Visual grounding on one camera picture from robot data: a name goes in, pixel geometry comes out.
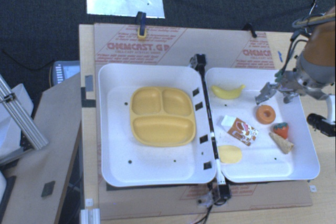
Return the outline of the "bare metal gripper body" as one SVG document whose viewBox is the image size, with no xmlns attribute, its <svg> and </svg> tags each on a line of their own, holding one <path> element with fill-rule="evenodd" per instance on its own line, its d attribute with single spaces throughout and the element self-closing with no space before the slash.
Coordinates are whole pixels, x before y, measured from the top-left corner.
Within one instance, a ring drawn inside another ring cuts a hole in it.
<svg viewBox="0 0 336 224">
<path fill-rule="evenodd" d="M 278 91 L 296 92 L 299 96 L 308 95 L 316 100 L 325 100 L 328 94 L 322 89 L 331 84 L 331 71 L 278 71 L 275 74 Z"/>
</svg>

